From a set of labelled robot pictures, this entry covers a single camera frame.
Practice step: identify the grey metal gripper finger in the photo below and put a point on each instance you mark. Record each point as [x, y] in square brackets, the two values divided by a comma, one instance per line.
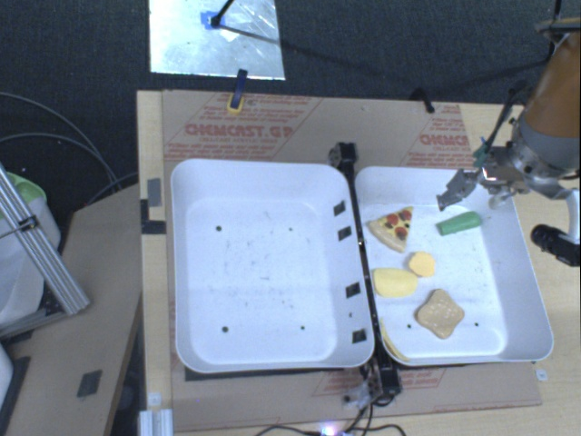
[456, 188]
[499, 198]

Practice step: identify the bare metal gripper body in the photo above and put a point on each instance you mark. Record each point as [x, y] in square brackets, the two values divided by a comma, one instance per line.
[528, 171]

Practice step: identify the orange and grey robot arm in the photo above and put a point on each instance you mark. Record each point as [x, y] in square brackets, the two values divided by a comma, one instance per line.
[556, 102]

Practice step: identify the green toy cylinder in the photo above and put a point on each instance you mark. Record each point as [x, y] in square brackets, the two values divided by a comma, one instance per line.
[458, 223]

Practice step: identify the toy pizza slice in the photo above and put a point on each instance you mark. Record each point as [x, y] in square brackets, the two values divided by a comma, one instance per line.
[392, 232]

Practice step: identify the orange round toy slice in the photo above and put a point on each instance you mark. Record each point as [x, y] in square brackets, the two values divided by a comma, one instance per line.
[422, 264]

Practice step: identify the white plastic tray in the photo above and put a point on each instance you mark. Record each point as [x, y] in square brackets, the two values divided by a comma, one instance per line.
[472, 284]
[258, 270]

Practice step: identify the yellow toy potato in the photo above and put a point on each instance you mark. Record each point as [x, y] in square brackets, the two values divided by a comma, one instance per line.
[394, 282]

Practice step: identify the thin black rod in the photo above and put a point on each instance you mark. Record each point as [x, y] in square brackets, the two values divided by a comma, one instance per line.
[363, 252]

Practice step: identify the tan toy biscuit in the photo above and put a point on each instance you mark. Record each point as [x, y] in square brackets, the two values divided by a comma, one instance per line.
[439, 314]

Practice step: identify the brown cardboard board red print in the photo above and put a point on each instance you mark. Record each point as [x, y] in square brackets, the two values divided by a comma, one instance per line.
[281, 130]

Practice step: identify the black cylinder on white bracket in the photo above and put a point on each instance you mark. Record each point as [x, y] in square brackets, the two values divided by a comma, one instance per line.
[556, 243]

